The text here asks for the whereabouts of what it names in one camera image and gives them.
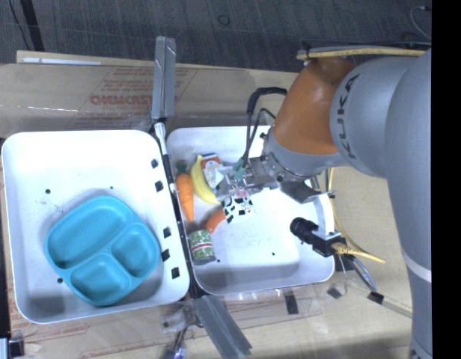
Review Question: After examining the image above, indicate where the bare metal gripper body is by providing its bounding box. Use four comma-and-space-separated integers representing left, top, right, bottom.
233, 154, 281, 194

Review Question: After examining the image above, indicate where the orange and white carton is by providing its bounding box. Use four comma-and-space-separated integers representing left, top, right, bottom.
199, 153, 226, 194

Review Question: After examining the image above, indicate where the yellow banana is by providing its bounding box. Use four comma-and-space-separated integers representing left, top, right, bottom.
189, 154, 221, 206

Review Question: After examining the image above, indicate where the black and white cow-print carton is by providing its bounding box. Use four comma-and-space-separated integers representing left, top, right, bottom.
221, 189, 256, 224

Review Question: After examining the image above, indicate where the orange sausage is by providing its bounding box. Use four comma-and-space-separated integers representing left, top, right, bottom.
204, 207, 228, 235

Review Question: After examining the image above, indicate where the orange carrot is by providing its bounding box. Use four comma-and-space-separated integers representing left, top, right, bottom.
175, 161, 196, 223

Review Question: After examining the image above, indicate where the green and red can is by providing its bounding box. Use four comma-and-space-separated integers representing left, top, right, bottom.
188, 229, 216, 266

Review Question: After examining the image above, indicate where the white plastic tray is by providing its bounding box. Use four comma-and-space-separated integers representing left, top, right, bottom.
1, 129, 191, 325
165, 125, 336, 297

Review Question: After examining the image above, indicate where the blue divided plate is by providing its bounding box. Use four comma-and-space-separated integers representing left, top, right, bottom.
43, 194, 162, 307

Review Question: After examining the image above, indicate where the brown cardboard board red print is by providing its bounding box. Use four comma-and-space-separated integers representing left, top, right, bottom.
0, 62, 323, 359

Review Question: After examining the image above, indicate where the black cylinder on white bracket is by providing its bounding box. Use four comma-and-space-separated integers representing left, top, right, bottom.
289, 192, 346, 258

